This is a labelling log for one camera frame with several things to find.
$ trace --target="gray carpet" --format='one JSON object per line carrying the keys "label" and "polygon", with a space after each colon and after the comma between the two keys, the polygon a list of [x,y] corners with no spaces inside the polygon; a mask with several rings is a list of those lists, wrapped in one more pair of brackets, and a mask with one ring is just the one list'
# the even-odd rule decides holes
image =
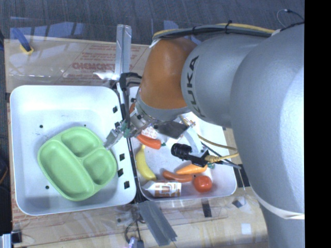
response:
{"label": "gray carpet", "polygon": [[[60,22],[88,23],[82,37],[114,41],[109,26],[132,26],[132,42],[150,44],[152,33],[168,27],[216,24],[232,20],[271,29],[282,28],[280,9],[304,17],[305,0],[0,0],[0,29],[10,38],[11,27],[32,27]],[[295,14],[280,13],[284,25],[299,22]],[[4,56],[0,52],[0,157],[8,163]],[[3,183],[9,186],[9,178]]]}

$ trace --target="tomato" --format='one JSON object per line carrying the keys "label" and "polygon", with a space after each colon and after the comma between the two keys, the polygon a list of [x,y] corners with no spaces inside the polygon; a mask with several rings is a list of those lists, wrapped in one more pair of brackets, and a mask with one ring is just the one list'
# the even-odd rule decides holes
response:
{"label": "tomato", "polygon": [[193,184],[194,188],[200,193],[208,192],[213,186],[213,182],[209,176],[197,176],[195,177]]}

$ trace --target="banana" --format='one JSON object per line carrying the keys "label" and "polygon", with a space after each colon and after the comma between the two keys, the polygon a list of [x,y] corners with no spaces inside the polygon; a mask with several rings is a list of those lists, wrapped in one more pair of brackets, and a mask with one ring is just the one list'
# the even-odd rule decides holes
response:
{"label": "banana", "polygon": [[136,163],[139,173],[147,180],[156,180],[155,174],[148,167],[145,159],[145,145],[142,145],[140,150],[136,154]]}

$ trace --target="green plate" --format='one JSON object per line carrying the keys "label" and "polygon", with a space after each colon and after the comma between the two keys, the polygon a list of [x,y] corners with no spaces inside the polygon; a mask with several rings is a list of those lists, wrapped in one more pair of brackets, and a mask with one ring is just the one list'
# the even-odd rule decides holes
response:
{"label": "green plate", "polygon": [[73,201],[93,196],[117,171],[114,156],[86,127],[73,127],[49,139],[38,151],[38,163],[61,195]]}

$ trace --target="orange carrot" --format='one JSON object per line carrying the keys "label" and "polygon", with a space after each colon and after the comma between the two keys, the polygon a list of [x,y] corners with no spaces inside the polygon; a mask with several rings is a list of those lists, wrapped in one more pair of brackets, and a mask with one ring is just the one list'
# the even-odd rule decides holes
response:
{"label": "orange carrot", "polygon": [[190,182],[193,179],[192,175],[178,175],[167,170],[163,171],[162,175],[167,180],[176,180],[181,183]]}
{"label": "orange carrot", "polygon": [[208,165],[206,164],[204,167],[197,166],[195,164],[189,164],[178,171],[176,171],[176,174],[179,175],[186,175],[186,174],[199,174],[204,171],[206,171],[208,168]]}
{"label": "orange carrot", "polygon": [[160,149],[161,148],[161,141],[158,139],[149,138],[143,134],[139,134],[137,139],[144,145],[153,148],[153,149]]}

